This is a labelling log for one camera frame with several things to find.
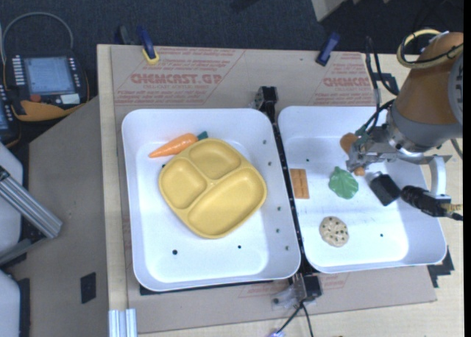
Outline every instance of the table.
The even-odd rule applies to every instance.
[[[125,259],[124,237],[128,232],[121,214],[123,195],[119,186],[119,168],[122,163],[113,106],[111,54],[115,49],[122,49],[124,53],[129,51],[131,59],[139,55],[140,49],[118,47],[98,46],[99,96],[34,140],[29,148],[29,191],[64,221],[58,238],[35,247],[28,252],[26,260],[8,269],[16,280],[29,279],[31,337],[105,336],[108,311],[124,311],[135,305],[138,327],[140,330],[146,327],[146,332],[139,333],[140,336],[269,335],[292,312],[290,309],[274,311],[270,308],[269,297],[273,292],[270,285],[244,285],[218,291],[191,290],[174,296],[136,299],[135,283],[130,277],[132,269],[126,267]],[[204,52],[202,49],[178,50],[185,50],[189,55]],[[289,93],[279,90],[282,106],[283,103],[293,104],[292,98],[303,93],[305,84],[313,82],[317,74],[327,74],[330,85],[335,79],[341,85],[340,76],[331,77],[329,74],[335,71],[338,74],[348,73],[346,69],[353,69],[356,74],[364,72],[364,68],[361,70],[364,60],[358,53],[332,53],[330,65],[322,68],[315,63],[317,52],[220,49],[216,54],[221,54],[220,51],[227,51],[222,53],[233,56],[234,61],[228,62],[232,66],[230,69],[235,69],[233,66],[237,63],[240,69],[248,71],[249,77],[246,79],[233,79],[241,90],[248,91],[246,87],[249,86],[256,89],[262,84],[276,85],[280,78],[287,76],[290,82],[284,82],[289,83],[291,88]],[[383,71],[392,73],[398,84],[402,85],[407,71],[397,64],[394,55],[382,54],[380,61]],[[212,73],[213,76],[218,75],[218,69]],[[319,80],[315,80],[315,84],[319,85]],[[323,98],[324,102],[333,101],[325,95],[322,87],[316,90],[316,96]],[[355,100],[337,94],[344,102]],[[357,97],[361,103],[371,102],[368,98]],[[216,99],[216,103],[221,100],[219,97]],[[245,96],[230,99],[242,103]],[[454,153],[449,143],[442,148],[441,154],[444,153]],[[453,202],[462,203],[462,161],[452,158],[446,166],[447,192]],[[451,275],[439,277],[438,288],[433,289],[427,269],[422,266],[346,274],[348,280],[345,277],[334,278],[329,282],[328,291],[316,304],[308,305],[314,335],[463,336],[463,227],[448,219],[442,220],[442,227],[455,270]],[[94,278],[95,286],[91,287],[94,294],[84,299],[82,279],[90,276]],[[342,296],[345,287],[336,288],[339,283],[354,285],[353,289],[348,290],[348,299]],[[268,292],[262,297],[237,300],[233,296],[234,291],[236,294],[245,291],[244,295]],[[233,298],[224,298],[227,294],[232,294]],[[199,313],[182,316],[181,310],[186,303],[180,302],[180,299],[196,305],[195,310]],[[344,309],[354,311],[339,312],[342,300],[347,304]],[[211,305],[211,309],[216,310],[214,315],[207,315],[202,310],[204,305]],[[285,331],[287,336],[307,336],[305,317],[294,318]]]
[[[116,162],[116,126],[113,108],[113,70],[110,46],[99,46],[99,98],[102,127],[102,157],[104,168],[105,219],[107,231],[107,270],[110,309],[128,307],[127,291],[124,286],[125,262],[119,198],[118,164]],[[287,56],[297,56],[292,52]],[[396,65],[393,55],[381,55],[382,68],[392,72],[402,84],[407,72]],[[452,160],[447,164],[449,171],[450,195],[460,202],[462,199],[462,162]],[[453,335],[463,333],[463,251],[462,226],[453,221],[443,221],[447,241],[452,252],[455,271],[449,277],[439,279],[438,302],[421,305],[408,305],[393,308],[370,309],[316,315],[312,317],[316,336],[441,336],[445,332]],[[231,325],[203,327],[191,330],[150,333],[145,336],[265,336],[270,330],[279,327],[284,319],[261,322],[238,323]],[[289,336],[306,336],[307,324],[297,317],[287,328]]]

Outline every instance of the metal bracket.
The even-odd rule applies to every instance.
[[[109,337],[138,337],[138,323],[134,308],[108,311]]]
[[[447,190],[447,170],[445,168],[445,159],[435,156],[428,164],[431,172],[431,190],[432,194],[445,194]]]
[[[53,239],[59,235],[62,222],[51,211],[36,201],[31,194],[0,166],[0,197],[4,198],[24,218],[36,227],[45,238]],[[32,246],[24,239],[0,254],[0,265],[22,255]]]
[[[302,276],[296,274],[292,280],[293,283],[290,286],[272,296],[272,307],[274,309],[294,307],[307,297]]]

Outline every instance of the yellow plate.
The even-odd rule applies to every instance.
[[[265,181],[255,167],[215,138],[175,155],[160,172],[159,189],[182,222],[205,238],[227,235],[266,198]]]

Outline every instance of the toy carrot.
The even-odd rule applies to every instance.
[[[166,157],[169,155],[179,154],[193,143],[207,137],[208,134],[206,132],[203,132],[200,135],[186,133],[184,135],[174,138],[173,140],[167,142],[165,145],[162,145],[158,149],[154,150],[149,154],[149,157]]]
[[[347,133],[346,135],[343,135],[342,138],[340,138],[340,146],[348,154],[350,147],[356,140],[358,140],[358,137],[356,135],[354,135],[353,133]],[[365,168],[364,167],[355,168],[355,171],[353,171],[353,173],[356,176],[364,176]]]

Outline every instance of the black carpet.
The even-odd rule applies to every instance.
[[[346,1],[318,22],[311,0],[0,0],[2,27],[25,13],[60,16],[74,33],[78,56],[96,94],[96,45],[115,43],[118,26],[138,42],[142,24],[155,45],[245,49],[319,50],[328,35],[340,34],[336,50],[363,51],[365,37],[378,52],[394,53],[400,41],[424,26],[464,30],[464,0]],[[15,24],[6,53],[68,48],[66,29],[36,16]]]

